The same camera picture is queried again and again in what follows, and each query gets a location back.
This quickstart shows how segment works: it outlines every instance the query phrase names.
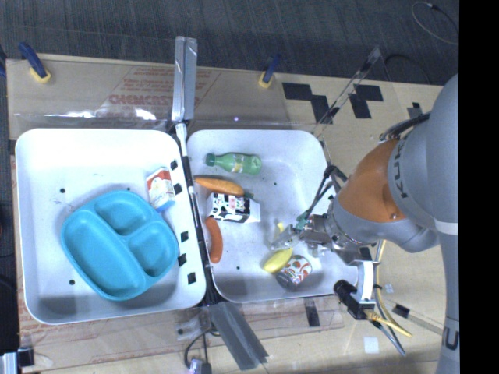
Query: bottle cap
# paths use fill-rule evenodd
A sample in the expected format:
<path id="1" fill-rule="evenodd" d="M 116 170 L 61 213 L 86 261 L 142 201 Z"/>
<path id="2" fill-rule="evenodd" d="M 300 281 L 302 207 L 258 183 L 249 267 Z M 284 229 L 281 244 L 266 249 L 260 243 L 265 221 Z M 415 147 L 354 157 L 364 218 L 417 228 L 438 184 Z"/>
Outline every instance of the bottle cap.
<path id="1" fill-rule="evenodd" d="M 215 155 L 214 153 L 208 153 L 206 156 L 206 165 L 214 166 L 215 165 Z"/>

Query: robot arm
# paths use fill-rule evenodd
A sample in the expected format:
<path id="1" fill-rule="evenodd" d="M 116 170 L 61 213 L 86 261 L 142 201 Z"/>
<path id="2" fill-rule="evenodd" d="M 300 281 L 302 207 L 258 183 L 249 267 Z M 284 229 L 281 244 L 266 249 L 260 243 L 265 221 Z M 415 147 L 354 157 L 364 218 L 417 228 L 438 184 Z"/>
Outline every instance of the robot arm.
<path id="1" fill-rule="evenodd" d="M 396 129 L 409 127 L 410 132 L 399 139 Z M 420 252 L 440 244 L 447 305 L 437 374 L 460 373 L 458 75 L 445 85 L 429 115 L 395 126 L 391 138 L 382 141 L 359 162 L 327 214 L 312 215 L 306 225 L 302 221 L 296 228 L 290 226 L 272 248 L 304 241 L 312 250 L 320 245 L 336 252 L 346 264 L 357 265 L 359 289 L 339 281 L 334 291 L 360 309 L 349 309 L 358 319 L 362 309 L 372 305 L 368 300 L 363 306 L 365 298 L 359 295 L 372 292 L 373 283 L 366 279 L 372 272 L 370 265 L 377 264 L 363 255 L 363 246 L 388 240 L 408 252 Z"/>

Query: yellow cable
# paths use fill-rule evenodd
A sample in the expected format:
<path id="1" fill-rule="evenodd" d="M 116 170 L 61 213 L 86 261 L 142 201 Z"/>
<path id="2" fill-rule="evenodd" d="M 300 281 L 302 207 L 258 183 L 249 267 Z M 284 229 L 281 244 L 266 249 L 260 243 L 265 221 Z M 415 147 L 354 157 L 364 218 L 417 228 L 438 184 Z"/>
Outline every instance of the yellow cable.
<path id="1" fill-rule="evenodd" d="M 379 256 L 378 256 L 378 261 L 379 262 L 381 261 L 381 257 L 383 256 L 383 252 L 384 252 L 384 247 L 385 246 L 386 246 L 386 240 L 382 240 L 381 241 L 381 246 L 380 246 L 380 253 L 379 253 Z M 379 277 L 380 277 L 380 274 L 379 274 L 379 269 L 378 269 L 378 270 L 376 270 L 376 279 L 375 279 L 376 284 L 380 283 L 380 278 Z M 393 317 L 391 317 L 390 313 L 388 312 L 388 309 L 386 308 L 386 306 L 383 303 L 383 298 L 381 297 L 381 289 L 380 288 L 376 288 L 376 293 L 377 293 L 378 301 L 380 303 L 380 307 L 383 310 L 383 313 L 387 317 L 388 320 L 384 320 L 383 318 L 381 318 L 381 317 L 378 316 L 380 319 L 377 319 L 375 321 L 378 321 L 380 323 L 384 323 L 387 326 L 390 326 L 391 328 L 393 328 L 394 330 L 397 330 L 398 332 L 403 333 L 407 337 L 412 337 L 412 334 L 409 331 L 405 330 L 402 326 L 400 326 L 400 324 L 398 324 L 395 321 L 395 319 Z"/>

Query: soda can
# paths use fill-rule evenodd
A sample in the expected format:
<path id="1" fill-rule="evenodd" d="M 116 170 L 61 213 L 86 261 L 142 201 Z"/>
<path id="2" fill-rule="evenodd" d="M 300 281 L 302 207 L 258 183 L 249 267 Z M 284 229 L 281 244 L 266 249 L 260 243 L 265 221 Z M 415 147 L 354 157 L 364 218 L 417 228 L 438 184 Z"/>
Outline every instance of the soda can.
<path id="1" fill-rule="evenodd" d="M 312 265 L 301 255 L 293 255 L 286 266 L 276 275 L 278 283 L 294 291 L 312 273 Z"/>

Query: green bottle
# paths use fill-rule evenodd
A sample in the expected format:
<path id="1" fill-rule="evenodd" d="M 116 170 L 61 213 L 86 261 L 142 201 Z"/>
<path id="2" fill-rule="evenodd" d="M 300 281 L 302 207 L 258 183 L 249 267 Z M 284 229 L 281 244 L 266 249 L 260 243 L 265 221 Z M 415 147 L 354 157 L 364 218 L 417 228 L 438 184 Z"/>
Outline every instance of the green bottle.
<path id="1" fill-rule="evenodd" d="M 257 155 L 246 155 L 245 153 L 225 153 L 223 155 L 209 153 L 206 156 L 206 165 L 217 165 L 231 173 L 258 175 L 262 168 L 262 161 Z"/>

